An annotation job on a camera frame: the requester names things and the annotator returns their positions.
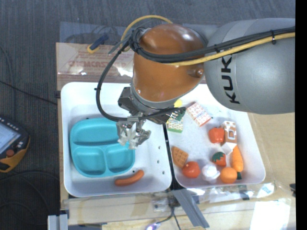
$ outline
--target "toy sausage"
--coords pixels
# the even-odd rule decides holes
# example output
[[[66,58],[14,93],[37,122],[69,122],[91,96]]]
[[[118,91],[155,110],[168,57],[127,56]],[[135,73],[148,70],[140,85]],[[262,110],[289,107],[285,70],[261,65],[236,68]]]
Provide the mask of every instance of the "toy sausage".
[[[138,180],[140,180],[142,177],[144,176],[144,171],[143,170],[139,170],[137,171],[133,176],[128,177],[128,178],[124,178],[124,179],[116,179],[115,180],[115,185],[116,186],[128,186],[131,185],[135,182],[137,182]]]

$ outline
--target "toy tomato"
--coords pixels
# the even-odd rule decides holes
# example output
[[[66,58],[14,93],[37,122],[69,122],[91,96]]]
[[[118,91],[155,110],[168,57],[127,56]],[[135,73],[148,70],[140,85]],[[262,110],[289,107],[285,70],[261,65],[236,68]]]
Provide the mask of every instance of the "toy tomato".
[[[221,143],[224,141],[224,129],[214,127],[209,130],[209,139],[212,143]]]
[[[183,166],[182,173],[188,178],[196,178],[201,173],[201,170],[196,161],[190,161]]]

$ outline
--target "red and white box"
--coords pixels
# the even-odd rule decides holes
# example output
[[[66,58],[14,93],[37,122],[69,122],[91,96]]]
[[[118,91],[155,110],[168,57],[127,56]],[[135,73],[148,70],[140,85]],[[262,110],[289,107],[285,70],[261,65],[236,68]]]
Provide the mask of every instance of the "red and white box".
[[[211,120],[211,116],[197,102],[189,106],[186,112],[188,115],[190,115],[190,117],[192,117],[192,119],[198,124],[199,127],[203,126],[205,123]]]

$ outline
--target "table surface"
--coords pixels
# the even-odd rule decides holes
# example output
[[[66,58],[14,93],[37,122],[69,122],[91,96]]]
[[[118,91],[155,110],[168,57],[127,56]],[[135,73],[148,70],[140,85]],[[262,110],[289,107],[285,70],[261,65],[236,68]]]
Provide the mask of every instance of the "table surface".
[[[68,82],[97,82],[105,64],[110,60],[106,52],[111,46],[101,46],[94,55],[86,54],[87,45],[57,43],[58,90]],[[111,71],[108,82],[129,82],[133,52],[128,51],[119,58]],[[85,65],[80,62],[92,62]],[[253,193],[249,200],[232,196],[232,188],[214,188],[199,196],[200,210],[211,229],[280,229],[296,228],[296,201],[290,184],[295,184],[295,113],[280,115],[248,114],[254,135],[263,159],[266,178],[263,183],[248,185]],[[70,198],[63,183],[63,144],[61,103],[58,101],[59,160],[61,207],[69,209],[69,224],[95,224],[107,222],[103,229],[145,229],[155,220],[162,220],[170,214],[163,206],[154,208],[153,202],[165,199],[169,194],[112,195],[88,198]],[[270,190],[271,194],[261,193]],[[194,227],[181,207],[175,209],[181,229],[202,229]],[[171,218],[163,222],[160,229],[177,229]]]

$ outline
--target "toy carrot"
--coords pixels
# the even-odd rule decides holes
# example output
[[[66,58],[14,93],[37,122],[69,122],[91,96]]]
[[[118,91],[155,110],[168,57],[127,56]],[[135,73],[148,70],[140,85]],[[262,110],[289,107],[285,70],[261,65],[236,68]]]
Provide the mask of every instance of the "toy carrot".
[[[232,151],[232,167],[237,172],[243,171],[243,158],[238,145],[236,145]]]

